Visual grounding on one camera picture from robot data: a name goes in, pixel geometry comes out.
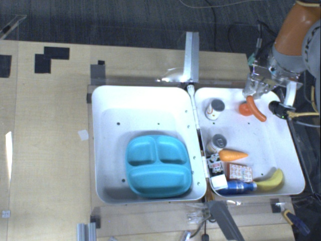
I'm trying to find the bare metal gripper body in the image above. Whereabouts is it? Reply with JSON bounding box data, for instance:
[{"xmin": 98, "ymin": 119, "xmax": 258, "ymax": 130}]
[{"xmin": 246, "ymin": 60, "xmax": 303, "ymax": 92}]

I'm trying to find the orange round toy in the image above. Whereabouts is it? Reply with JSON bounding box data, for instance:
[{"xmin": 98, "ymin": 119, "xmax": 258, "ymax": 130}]
[{"xmin": 238, "ymin": 102, "xmax": 254, "ymax": 117}]

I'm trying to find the red sausage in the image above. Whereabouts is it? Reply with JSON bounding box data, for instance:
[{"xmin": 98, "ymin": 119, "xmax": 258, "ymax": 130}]
[{"xmin": 246, "ymin": 95, "xmax": 267, "ymax": 123}]

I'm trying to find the white can with grey lid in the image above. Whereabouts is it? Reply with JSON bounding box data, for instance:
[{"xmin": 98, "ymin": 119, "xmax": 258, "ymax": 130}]
[
  {"xmin": 206, "ymin": 134, "xmax": 228, "ymax": 155},
  {"xmin": 205, "ymin": 98, "xmax": 226, "ymax": 121}
]

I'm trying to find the white plastic tray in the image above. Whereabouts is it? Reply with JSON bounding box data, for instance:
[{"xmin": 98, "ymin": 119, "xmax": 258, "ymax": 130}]
[
  {"xmin": 91, "ymin": 85, "xmax": 208, "ymax": 205},
  {"xmin": 194, "ymin": 87, "xmax": 306, "ymax": 197}
]

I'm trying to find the orange carrot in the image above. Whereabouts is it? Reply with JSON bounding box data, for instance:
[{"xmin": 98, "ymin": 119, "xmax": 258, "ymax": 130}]
[{"xmin": 218, "ymin": 149, "xmax": 249, "ymax": 163}]

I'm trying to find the black and white carton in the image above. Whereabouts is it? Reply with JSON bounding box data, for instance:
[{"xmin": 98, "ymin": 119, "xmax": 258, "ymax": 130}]
[{"xmin": 206, "ymin": 153, "xmax": 224, "ymax": 178}]

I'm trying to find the orange patterned packet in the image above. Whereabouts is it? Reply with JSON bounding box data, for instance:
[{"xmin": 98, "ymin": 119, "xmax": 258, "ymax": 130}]
[{"xmin": 226, "ymin": 162, "xmax": 254, "ymax": 182}]

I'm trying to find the yellow banana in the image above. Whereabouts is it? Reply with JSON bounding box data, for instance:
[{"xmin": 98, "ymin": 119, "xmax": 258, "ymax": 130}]
[{"xmin": 253, "ymin": 168, "xmax": 284, "ymax": 192}]

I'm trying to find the white cube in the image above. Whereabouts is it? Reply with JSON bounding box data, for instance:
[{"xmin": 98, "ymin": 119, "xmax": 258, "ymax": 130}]
[{"xmin": 210, "ymin": 174, "xmax": 229, "ymax": 191}]

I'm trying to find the blue bottle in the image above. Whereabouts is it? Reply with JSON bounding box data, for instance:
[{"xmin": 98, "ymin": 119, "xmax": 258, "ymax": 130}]
[{"xmin": 216, "ymin": 179, "xmax": 258, "ymax": 196}]

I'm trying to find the blue divided plate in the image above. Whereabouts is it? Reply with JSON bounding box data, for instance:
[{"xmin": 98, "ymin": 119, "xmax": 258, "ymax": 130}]
[{"xmin": 124, "ymin": 134, "xmax": 194, "ymax": 199}]

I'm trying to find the black cylinder on white bracket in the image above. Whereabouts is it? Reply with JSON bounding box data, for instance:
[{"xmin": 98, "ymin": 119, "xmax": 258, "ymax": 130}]
[{"xmin": 268, "ymin": 80, "xmax": 297, "ymax": 120}]

